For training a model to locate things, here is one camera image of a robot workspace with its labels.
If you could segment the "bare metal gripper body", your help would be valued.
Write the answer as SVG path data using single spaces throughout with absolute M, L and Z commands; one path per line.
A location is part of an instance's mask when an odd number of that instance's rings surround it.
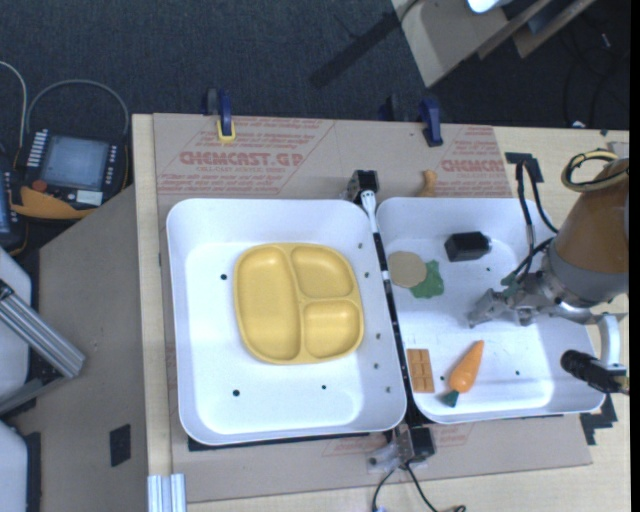
M 595 303 L 571 292 L 550 271 L 524 276 L 511 273 L 501 284 L 505 286 L 502 302 L 516 313 L 521 326 L 529 326 L 542 316 L 562 318 L 581 325 L 595 322 L 591 311 Z

